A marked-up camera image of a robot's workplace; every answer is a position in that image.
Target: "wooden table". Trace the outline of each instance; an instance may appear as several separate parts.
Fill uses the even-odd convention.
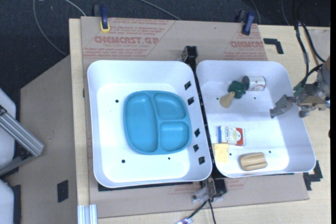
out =
[[[74,135],[76,155],[76,180],[78,205],[90,204],[87,143],[85,125],[85,103],[83,98],[83,67],[81,51],[81,27],[79,19],[69,21],[70,55],[72,76],[72,99],[74,109]],[[289,26],[259,26],[262,38],[276,38],[281,41],[285,54],[277,54],[275,46],[265,45],[267,58],[282,64],[290,75],[292,85],[296,85],[305,75],[305,64],[302,51],[297,42],[293,27]],[[308,48],[307,40],[302,32],[303,42]],[[309,51],[311,66],[314,57]],[[313,111],[304,118],[304,122],[314,148],[316,159],[319,161],[323,179],[312,183],[313,191],[309,192],[310,199],[306,201],[281,202],[239,207],[214,209],[217,223],[331,223],[331,175],[330,175],[330,110]],[[99,219],[99,223],[176,223],[188,216],[190,211],[178,211],[163,214],[150,214],[129,217]],[[195,223],[212,223],[211,211],[201,210],[193,220]]]

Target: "metal can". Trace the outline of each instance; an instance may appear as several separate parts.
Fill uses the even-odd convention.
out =
[[[263,76],[244,76],[242,83],[246,85],[246,91],[263,91],[266,80]]]

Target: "hole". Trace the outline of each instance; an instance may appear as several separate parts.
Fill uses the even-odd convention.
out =
[[[191,82],[188,81],[188,82],[184,85],[184,89],[187,90],[190,86],[191,86]]]
[[[191,97],[191,98],[188,99],[188,105],[191,105],[193,102],[194,102],[194,98],[193,97]]]
[[[199,149],[199,147],[198,147],[198,145],[196,144],[196,145],[194,145],[193,146],[193,148],[194,148],[194,151],[196,152],[196,151],[198,151],[198,149]]]
[[[200,135],[200,130],[199,129],[197,129],[195,132],[194,132],[194,134],[196,135],[196,137],[198,137],[199,135]]]
[[[205,163],[205,157],[199,157],[198,162],[199,164]]]

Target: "blue divided dish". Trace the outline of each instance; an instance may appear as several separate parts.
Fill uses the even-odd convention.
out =
[[[185,149],[191,141],[188,110],[176,94],[140,91],[130,94],[123,107],[129,145],[142,154],[168,154]]]

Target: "blue clamp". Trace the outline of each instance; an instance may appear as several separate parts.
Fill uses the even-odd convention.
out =
[[[247,35],[247,36],[250,34],[251,25],[253,23],[254,18],[255,18],[254,12],[249,11],[246,15],[245,24],[243,25],[243,28],[241,31],[242,34]]]
[[[100,6],[100,14],[101,14],[100,29],[103,33],[108,33],[110,31],[110,24],[107,17],[107,9],[104,5]]]

